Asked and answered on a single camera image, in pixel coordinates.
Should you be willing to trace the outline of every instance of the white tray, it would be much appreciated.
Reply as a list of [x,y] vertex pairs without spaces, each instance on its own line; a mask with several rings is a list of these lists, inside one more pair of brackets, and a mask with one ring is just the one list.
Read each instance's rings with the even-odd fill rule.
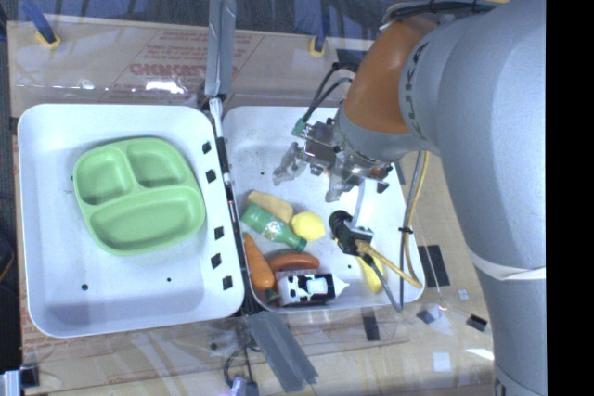
[[[206,223],[165,249],[116,256],[88,232],[71,180],[85,151],[142,135],[170,141],[198,179]],[[204,153],[202,145],[210,143]],[[244,297],[213,128],[182,106],[40,105],[19,120],[19,166],[29,312],[59,338],[224,318]],[[206,172],[217,179],[209,183]],[[215,229],[223,235],[215,238]],[[221,263],[213,268],[217,254]]]
[[[369,289],[361,265],[356,257],[343,254],[332,240],[328,227],[328,218],[336,210],[355,213],[358,189],[342,194],[339,201],[326,203],[324,197],[328,190],[329,179],[325,175],[315,176],[305,169],[294,180],[282,182],[274,186],[272,171],[280,164],[280,160],[288,150],[291,142],[303,145],[303,140],[291,135],[297,120],[304,115],[306,108],[295,107],[237,107],[225,116],[223,128],[227,139],[227,155],[231,165],[231,177],[237,199],[239,214],[247,206],[246,200],[252,190],[270,193],[288,201],[295,213],[315,211],[327,224],[327,233],[305,247],[305,252],[320,259],[321,273],[332,273],[347,282],[349,287],[335,300],[319,307],[283,307],[270,308],[281,312],[299,312],[329,309],[345,309],[370,305],[389,304],[385,292],[374,294]],[[334,117],[336,109],[318,109],[309,123],[325,121]],[[381,194],[372,195],[374,200],[373,216],[368,226],[375,233],[372,245],[396,265],[400,262],[400,232],[402,226],[405,201],[396,172],[391,172],[386,182],[390,186]],[[263,236],[257,235],[250,227],[241,223],[242,230],[249,232],[264,255],[270,255],[286,245],[273,243]],[[410,238],[412,266],[415,274],[423,284],[424,273],[420,263],[419,251],[414,237]],[[388,286],[396,300],[400,298],[400,278],[393,271],[387,270]],[[416,300],[423,291],[405,282],[404,302]]]

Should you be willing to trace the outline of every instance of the cable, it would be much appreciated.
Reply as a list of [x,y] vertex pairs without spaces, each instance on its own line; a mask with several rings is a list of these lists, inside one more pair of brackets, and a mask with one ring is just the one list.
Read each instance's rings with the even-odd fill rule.
[[335,84],[335,85],[331,86],[330,89],[328,91],[326,91],[326,93],[324,93],[322,95],[322,90],[324,89],[324,86],[326,86],[326,83],[329,81],[329,79],[331,78],[331,76],[336,71],[338,71],[338,70],[349,70],[351,72],[356,72],[357,68],[358,68],[358,66],[355,63],[349,63],[349,62],[343,62],[343,63],[341,63],[341,62],[335,62],[335,63],[332,63],[332,68],[330,68],[330,70],[328,71],[328,73],[326,73],[326,76],[324,76],[324,79],[320,83],[319,87],[317,88],[316,93],[314,94],[314,97],[312,98],[312,102],[310,103],[309,109],[307,110],[307,112],[305,112],[305,114],[301,118],[301,121],[303,121],[303,122],[309,121],[309,118],[311,117],[311,115],[319,107],[319,105],[324,101],[324,99],[326,99],[329,96],[329,94],[334,89],[336,89],[336,87],[338,87],[338,84]]
[[320,107],[320,105],[326,100],[326,98],[328,98],[328,96],[330,96],[330,93],[332,91],[334,91],[337,87],[339,87],[341,84],[343,83],[351,83],[353,81],[352,78],[349,78],[347,76],[342,77],[340,80],[336,80],[336,82],[334,82],[334,84],[328,88],[324,94],[317,100],[316,104],[314,105],[314,108],[312,109],[312,114],[313,112]]
[[371,269],[373,269],[373,271],[375,272],[375,274],[377,275],[378,279],[380,279],[381,282],[381,286],[383,287],[383,290],[386,291],[386,294],[388,295],[388,299],[390,299],[390,302],[392,303],[392,306],[394,307],[394,309],[397,312],[402,312],[402,306],[398,305],[396,303],[396,299],[394,298],[394,294],[392,293],[392,291],[390,290],[390,288],[388,287],[388,283],[386,281],[386,279],[384,278],[384,276],[382,275],[380,269],[378,269],[377,264],[373,261],[373,258],[371,258],[369,260],[369,262],[366,261],[366,263],[371,266]]
[[422,288],[423,285],[416,277],[412,277],[410,275],[405,274],[396,264],[386,258],[383,254],[377,251],[375,248],[372,248],[371,245],[367,241],[363,241],[362,239],[356,239],[355,245],[357,251],[362,254],[368,254],[372,258],[377,258],[385,265],[387,265],[390,269],[392,269],[395,273],[400,275],[404,278],[409,284],[413,285],[416,288]]
[[404,2],[388,7],[381,19],[381,28],[384,30],[396,20],[406,19],[424,13],[454,13],[470,11],[482,13],[493,10],[509,0],[429,0],[422,2]]
[[250,382],[253,383],[253,375],[252,375],[252,366],[250,365],[250,358],[248,356],[248,349],[252,351],[261,351],[260,348],[256,345],[255,341],[251,339],[245,345],[242,345],[240,348],[236,349],[231,353],[231,355],[226,359],[225,365],[223,366],[223,376],[225,377],[226,384],[233,388],[233,380],[229,376],[229,369],[233,364],[233,360],[235,360],[238,355],[243,351],[245,354],[245,363],[248,366],[248,374],[250,375]]
[[[408,191],[407,207],[405,209],[405,216],[402,226],[402,235],[400,238],[400,267],[404,269],[404,259],[406,256],[407,266],[410,273],[418,280],[412,268],[410,260],[410,234],[412,233],[412,218],[414,216],[415,208],[419,200],[420,190],[425,181],[425,174],[429,164],[429,152],[426,150],[420,151],[417,155],[417,163],[415,171],[413,172],[410,183],[410,190]],[[400,279],[400,306],[404,307],[404,280]]]

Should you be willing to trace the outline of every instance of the white sink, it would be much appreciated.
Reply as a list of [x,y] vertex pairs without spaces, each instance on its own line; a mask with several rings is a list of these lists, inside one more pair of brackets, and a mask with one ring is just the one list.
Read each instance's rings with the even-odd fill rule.
[[[195,236],[170,247],[117,256],[100,248],[87,230],[72,169],[93,147],[147,135],[170,141],[185,155],[204,196],[206,222]],[[204,153],[207,143],[210,151]],[[47,335],[69,338],[212,320],[241,305],[245,289],[213,128],[200,111],[35,106],[19,120],[19,166],[29,312]],[[212,182],[210,170],[216,176]]]

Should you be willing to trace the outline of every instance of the sink basin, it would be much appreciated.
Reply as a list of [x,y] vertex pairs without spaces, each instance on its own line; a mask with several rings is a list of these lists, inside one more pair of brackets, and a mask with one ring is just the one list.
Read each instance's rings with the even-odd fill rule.
[[74,164],[74,191],[98,245],[129,256],[171,246],[204,223],[200,187],[184,156],[157,137],[118,141]]
[[43,104],[20,117],[18,138],[28,311],[42,332],[80,337],[237,311],[245,289],[204,114]]

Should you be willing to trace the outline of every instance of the yellow cable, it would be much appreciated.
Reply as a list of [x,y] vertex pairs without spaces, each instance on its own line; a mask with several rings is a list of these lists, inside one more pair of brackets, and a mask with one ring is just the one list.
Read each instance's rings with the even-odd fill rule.
[[[420,190],[423,187],[423,182],[425,181],[425,175],[427,174],[427,167],[429,165],[429,152],[423,150],[422,152],[422,165],[420,167],[420,175],[419,181],[417,182],[417,187],[413,190],[413,197],[410,201],[410,210],[408,212],[408,219],[406,222],[406,229],[412,229],[412,217],[415,214],[415,208],[417,207],[417,201],[419,201]],[[411,276],[419,281],[417,275],[415,275],[415,271],[412,268],[412,261],[410,259],[410,246],[409,246],[409,238],[410,233],[408,231],[404,232],[404,240],[405,240],[405,257],[407,258],[407,266],[410,271]]]
[[404,278],[408,283],[412,284],[416,288],[422,288],[423,285],[417,278],[413,278],[409,275],[406,275],[402,272],[398,266],[396,266],[392,261],[386,258],[383,254],[381,254],[376,249],[372,248],[371,245],[367,241],[363,241],[361,239],[355,240],[356,249],[362,254],[368,254],[372,258],[378,258],[381,262],[387,265],[390,269],[392,269],[395,273],[400,275]]

